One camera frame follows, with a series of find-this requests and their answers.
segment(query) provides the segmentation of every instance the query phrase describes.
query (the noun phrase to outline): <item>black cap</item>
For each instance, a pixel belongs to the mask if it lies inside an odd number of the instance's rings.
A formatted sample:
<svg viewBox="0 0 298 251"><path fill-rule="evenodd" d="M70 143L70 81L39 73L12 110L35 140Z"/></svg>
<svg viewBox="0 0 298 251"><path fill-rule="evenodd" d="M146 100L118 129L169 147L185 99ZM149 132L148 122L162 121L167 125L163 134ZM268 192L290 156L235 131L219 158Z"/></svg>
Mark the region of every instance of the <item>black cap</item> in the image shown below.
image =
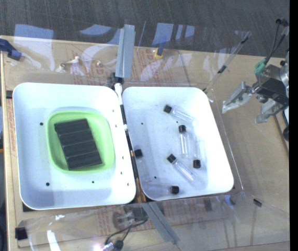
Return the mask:
<svg viewBox="0 0 298 251"><path fill-rule="evenodd" d="M134 154L135 154L135 157L136 157L136 158L141 158L141 157L143 157L143 153L142 153L141 149L135 150L135 151L134 151Z"/></svg>
<svg viewBox="0 0 298 251"><path fill-rule="evenodd" d="M170 162L170 163L173 163L175 160L176 160L176 157L171 153L169 155L169 157L167 157L167 160Z"/></svg>
<svg viewBox="0 0 298 251"><path fill-rule="evenodd" d="M179 129L179 133L186 133L186 126L185 125L181 124L178 127L178 129Z"/></svg>
<svg viewBox="0 0 298 251"><path fill-rule="evenodd" d="M169 106L169 105L165 105L164 111L167 112L167 113L170 113L172 111L172 107Z"/></svg>
<svg viewBox="0 0 298 251"><path fill-rule="evenodd" d="M193 167L200 168L201 167L200 160L198 159L193 160Z"/></svg>
<svg viewBox="0 0 298 251"><path fill-rule="evenodd" d="M170 186L170 193L176 195L179 192L179 187L178 186Z"/></svg>

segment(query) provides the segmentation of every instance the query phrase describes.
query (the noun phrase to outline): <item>gray carpet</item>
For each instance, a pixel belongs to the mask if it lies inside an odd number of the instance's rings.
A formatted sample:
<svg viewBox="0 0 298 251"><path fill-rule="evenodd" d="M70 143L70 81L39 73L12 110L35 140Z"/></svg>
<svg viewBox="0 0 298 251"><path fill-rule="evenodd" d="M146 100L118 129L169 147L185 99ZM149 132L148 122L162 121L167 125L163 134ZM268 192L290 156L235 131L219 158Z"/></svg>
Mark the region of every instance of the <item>gray carpet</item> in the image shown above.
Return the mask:
<svg viewBox="0 0 298 251"><path fill-rule="evenodd" d="M193 36L172 36L168 48L230 51L237 32L251 31L240 54L259 56L269 53L278 18L290 21L290 0L0 0L0 35L111 42L117 28L132 24L135 45L149 47L156 43L158 24L175 24L174 31L188 26ZM92 25L115 29L81 32ZM288 47L289 38L273 56L284 57Z"/></svg>

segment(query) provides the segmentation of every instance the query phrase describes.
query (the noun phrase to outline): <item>green bowl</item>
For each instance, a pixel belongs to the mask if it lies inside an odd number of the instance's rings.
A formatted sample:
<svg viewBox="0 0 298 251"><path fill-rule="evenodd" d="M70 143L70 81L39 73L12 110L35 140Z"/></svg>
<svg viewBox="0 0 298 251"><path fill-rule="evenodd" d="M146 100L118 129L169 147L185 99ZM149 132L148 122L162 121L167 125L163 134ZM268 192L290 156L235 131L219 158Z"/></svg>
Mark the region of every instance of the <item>green bowl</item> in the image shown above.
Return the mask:
<svg viewBox="0 0 298 251"><path fill-rule="evenodd" d="M102 164L69 170L54 125L58 122L84 118L90 126ZM47 120L47 146L51 163L64 173L99 172L109 168L115 161L114 144L109 123L104 116L94 111L57 111L50 115Z"/></svg>

